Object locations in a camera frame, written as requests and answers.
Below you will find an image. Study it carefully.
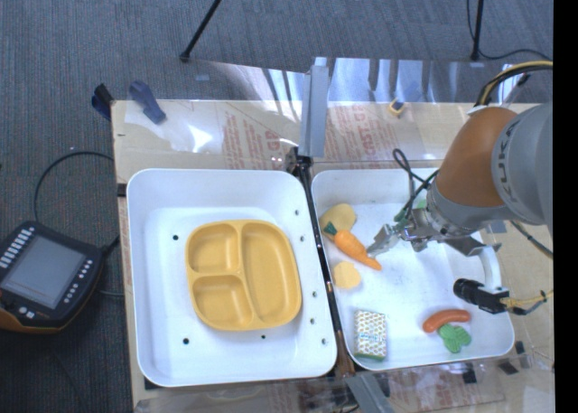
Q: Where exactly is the green broccoli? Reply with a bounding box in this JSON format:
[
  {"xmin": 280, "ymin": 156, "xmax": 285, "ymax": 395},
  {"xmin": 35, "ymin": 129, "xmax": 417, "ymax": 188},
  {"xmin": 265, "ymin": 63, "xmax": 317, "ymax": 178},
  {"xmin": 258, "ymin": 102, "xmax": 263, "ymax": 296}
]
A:
[{"xmin": 436, "ymin": 323, "xmax": 473, "ymax": 355}]

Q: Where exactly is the yellow divided plate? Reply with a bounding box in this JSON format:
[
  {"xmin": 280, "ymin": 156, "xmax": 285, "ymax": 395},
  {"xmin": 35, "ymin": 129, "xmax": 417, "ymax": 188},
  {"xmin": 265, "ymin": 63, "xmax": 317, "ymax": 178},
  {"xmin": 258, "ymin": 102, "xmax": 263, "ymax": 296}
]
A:
[{"xmin": 184, "ymin": 219, "xmax": 303, "ymax": 333}]

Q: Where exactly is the white yellow patterned packet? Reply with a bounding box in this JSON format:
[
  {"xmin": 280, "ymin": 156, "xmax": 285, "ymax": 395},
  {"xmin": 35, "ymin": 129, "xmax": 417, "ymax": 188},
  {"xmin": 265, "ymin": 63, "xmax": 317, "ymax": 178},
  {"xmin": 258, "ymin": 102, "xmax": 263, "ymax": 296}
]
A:
[{"xmin": 352, "ymin": 308, "xmax": 389, "ymax": 362}]

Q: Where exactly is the brown cardboard board red print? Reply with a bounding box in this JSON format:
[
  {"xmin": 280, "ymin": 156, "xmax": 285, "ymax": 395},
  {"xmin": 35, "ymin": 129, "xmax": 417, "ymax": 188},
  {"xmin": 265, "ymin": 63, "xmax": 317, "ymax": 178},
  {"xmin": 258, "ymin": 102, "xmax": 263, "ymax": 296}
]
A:
[{"xmin": 110, "ymin": 99, "xmax": 554, "ymax": 413}]

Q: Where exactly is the large yellow biscuit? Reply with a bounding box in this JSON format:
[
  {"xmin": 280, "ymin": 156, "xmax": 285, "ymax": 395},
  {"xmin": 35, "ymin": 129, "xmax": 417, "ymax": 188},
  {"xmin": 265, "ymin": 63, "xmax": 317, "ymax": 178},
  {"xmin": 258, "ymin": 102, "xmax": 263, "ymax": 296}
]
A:
[{"xmin": 318, "ymin": 202, "xmax": 359, "ymax": 240}]

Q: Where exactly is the black cylinder on white bracket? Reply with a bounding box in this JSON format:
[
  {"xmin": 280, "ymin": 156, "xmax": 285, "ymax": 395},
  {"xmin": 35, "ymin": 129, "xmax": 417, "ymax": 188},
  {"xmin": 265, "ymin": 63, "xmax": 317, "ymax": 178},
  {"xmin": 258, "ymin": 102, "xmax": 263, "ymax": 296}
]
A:
[{"xmin": 452, "ymin": 242, "xmax": 512, "ymax": 315}]

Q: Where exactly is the orange carrot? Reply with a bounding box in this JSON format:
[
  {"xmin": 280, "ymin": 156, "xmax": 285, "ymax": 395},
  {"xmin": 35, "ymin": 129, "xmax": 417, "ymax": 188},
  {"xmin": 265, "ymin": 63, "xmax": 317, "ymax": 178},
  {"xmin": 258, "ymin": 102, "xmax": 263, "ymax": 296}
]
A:
[{"xmin": 322, "ymin": 221, "xmax": 384, "ymax": 273}]

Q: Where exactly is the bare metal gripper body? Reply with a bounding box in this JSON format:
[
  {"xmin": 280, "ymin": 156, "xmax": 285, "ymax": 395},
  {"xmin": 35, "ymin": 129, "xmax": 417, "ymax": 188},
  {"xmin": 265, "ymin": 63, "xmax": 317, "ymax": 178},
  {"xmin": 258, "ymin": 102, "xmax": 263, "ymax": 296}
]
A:
[{"xmin": 396, "ymin": 208, "xmax": 453, "ymax": 253}]

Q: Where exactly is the orange sausage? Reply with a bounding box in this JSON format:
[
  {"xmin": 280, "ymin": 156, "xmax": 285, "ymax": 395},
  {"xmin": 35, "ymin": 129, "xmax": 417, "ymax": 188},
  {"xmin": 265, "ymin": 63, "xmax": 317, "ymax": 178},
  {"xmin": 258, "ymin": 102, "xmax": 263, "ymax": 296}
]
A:
[{"xmin": 422, "ymin": 308, "xmax": 472, "ymax": 334}]

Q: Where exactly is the white plastic tray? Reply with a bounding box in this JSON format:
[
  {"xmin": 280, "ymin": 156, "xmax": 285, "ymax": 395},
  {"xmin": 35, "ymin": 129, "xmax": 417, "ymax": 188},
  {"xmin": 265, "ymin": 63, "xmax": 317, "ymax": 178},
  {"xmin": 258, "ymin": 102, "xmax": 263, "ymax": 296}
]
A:
[
  {"xmin": 126, "ymin": 167, "xmax": 339, "ymax": 389},
  {"xmin": 310, "ymin": 167, "xmax": 517, "ymax": 373}
]

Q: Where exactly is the small yellow biscuit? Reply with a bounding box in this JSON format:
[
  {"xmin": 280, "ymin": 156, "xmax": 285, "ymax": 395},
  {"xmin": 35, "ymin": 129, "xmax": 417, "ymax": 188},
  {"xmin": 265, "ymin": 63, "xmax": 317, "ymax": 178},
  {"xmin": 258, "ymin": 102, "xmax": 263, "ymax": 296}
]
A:
[{"xmin": 331, "ymin": 260, "xmax": 363, "ymax": 291}]

